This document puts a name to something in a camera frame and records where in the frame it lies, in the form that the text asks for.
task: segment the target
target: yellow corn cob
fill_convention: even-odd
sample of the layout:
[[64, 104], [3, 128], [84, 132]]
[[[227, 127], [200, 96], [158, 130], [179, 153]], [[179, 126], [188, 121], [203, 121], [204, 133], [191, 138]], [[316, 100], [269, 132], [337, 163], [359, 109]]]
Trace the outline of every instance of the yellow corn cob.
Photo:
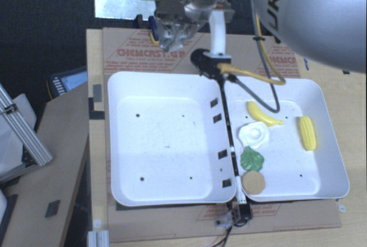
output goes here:
[[308, 116], [302, 116], [299, 120], [299, 127], [304, 148], [306, 150], [315, 150], [316, 136], [311, 119]]

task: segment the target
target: tray hole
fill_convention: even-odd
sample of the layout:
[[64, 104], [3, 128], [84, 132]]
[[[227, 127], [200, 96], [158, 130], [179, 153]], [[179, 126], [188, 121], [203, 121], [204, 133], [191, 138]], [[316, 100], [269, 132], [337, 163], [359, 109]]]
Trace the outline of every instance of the tray hole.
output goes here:
[[218, 98], [216, 98], [216, 99], [214, 99], [210, 102], [210, 107], [215, 107], [217, 104], [218, 104]]
[[217, 123], [218, 121], [220, 121], [222, 119], [222, 114], [220, 113], [219, 115], [216, 115], [213, 117], [213, 122], [214, 124]]
[[218, 152], [218, 159], [222, 159], [226, 156], [228, 156], [227, 149]]
[[222, 188], [226, 188], [226, 187], [229, 187], [231, 185], [232, 185], [231, 179], [227, 179], [227, 180], [222, 181]]

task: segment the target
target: table surface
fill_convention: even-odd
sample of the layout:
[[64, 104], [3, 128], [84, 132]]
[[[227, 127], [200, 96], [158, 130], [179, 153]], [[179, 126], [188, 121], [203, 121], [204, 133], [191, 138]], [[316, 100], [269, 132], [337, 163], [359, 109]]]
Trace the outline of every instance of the table surface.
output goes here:
[[[93, 85], [103, 83], [103, 35], [101, 30], [87, 31], [88, 85], [92, 97]], [[331, 122], [350, 181], [349, 194], [338, 203], [346, 212], [340, 213], [342, 227], [335, 229], [243, 234], [229, 236], [227, 246], [365, 246], [367, 242], [367, 185], [366, 185], [366, 75], [344, 74], [340, 69], [308, 61], [296, 55], [300, 76], [315, 81], [322, 89]], [[104, 110], [103, 102], [95, 110]], [[92, 218], [100, 219], [101, 228], [107, 225], [106, 163], [104, 121], [91, 120], [90, 156], [92, 187]], [[114, 243], [112, 247], [144, 246], [211, 246], [219, 237], [183, 238], [173, 240]]]

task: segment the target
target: green vegetable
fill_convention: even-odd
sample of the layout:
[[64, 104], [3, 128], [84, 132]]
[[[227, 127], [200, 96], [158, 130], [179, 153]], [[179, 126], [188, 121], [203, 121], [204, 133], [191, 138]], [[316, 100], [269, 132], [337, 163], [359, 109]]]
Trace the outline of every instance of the green vegetable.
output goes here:
[[260, 171], [263, 168], [264, 157], [250, 146], [246, 146], [241, 154], [241, 167], [245, 171]]

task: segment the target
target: wooden table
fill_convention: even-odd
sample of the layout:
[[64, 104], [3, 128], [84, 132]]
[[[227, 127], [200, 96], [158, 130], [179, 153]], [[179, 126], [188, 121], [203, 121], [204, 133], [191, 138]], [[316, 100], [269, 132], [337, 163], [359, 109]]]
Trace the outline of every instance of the wooden table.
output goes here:
[[[102, 31], [87, 31], [89, 97], [93, 85], [103, 83]], [[342, 227], [335, 229], [302, 230], [229, 236], [227, 246], [365, 246], [367, 242], [367, 186], [366, 186], [366, 75], [344, 74], [312, 61], [306, 69], [303, 58], [296, 56], [301, 77], [311, 79], [321, 87], [331, 122], [338, 140], [350, 180], [349, 194], [339, 204]], [[104, 110], [103, 98], [95, 103], [95, 110]], [[94, 230], [108, 229], [106, 197], [106, 156], [103, 134], [104, 121], [90, 121], [90, 156], [92, 187], [92, 218], [101, 225]], [[216, 237], [155, 240], [111, 244], [113, 247], [152, 246], [211, 246]]]

